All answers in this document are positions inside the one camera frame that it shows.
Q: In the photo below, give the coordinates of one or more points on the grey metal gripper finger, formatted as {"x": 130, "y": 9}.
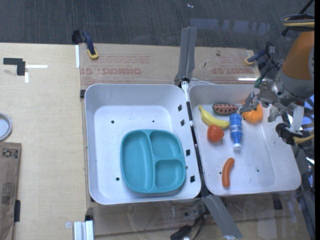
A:
{"x": 256, "y": 103}
{"x": 246, "y": 106}

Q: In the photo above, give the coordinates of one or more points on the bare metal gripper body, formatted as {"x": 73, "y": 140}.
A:
{"x": 269, "y": 94}

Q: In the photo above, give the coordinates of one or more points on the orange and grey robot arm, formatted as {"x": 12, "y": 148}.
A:
{"x": 300, "y": 56}

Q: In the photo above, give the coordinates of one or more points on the orange pumpkin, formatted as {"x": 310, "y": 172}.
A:
{"x": 253, "y": 116}

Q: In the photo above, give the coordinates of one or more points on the watermelon slice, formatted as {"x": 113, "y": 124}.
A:
{"x": 225, "y": 108}

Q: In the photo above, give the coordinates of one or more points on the blue bottle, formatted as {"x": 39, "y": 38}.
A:
{"x": 235, "y": 129}

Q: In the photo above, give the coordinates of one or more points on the yellow banana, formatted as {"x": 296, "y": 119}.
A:
{"x": 212, "y": 121}

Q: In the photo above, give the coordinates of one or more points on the white plastic tray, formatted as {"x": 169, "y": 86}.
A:
{"x": 260, "y": 159}
{"x": 105, "y": 144}

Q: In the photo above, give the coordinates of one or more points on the orange sausage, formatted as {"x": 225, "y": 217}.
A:
{"x": 227, "y": 172}

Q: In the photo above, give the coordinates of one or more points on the teal divided plate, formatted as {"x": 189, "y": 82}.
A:
{"x": 140, "y": 159}

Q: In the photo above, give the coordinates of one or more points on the brown cardboard board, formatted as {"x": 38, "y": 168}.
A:
{"x": 130, "y": 64}

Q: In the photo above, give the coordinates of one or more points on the brown paper packet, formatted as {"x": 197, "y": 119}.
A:
{"x": 7, "y": 184}

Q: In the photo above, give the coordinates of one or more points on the black cylinder on white bracket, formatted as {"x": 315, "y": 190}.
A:
{"x": 287, "y": 134}

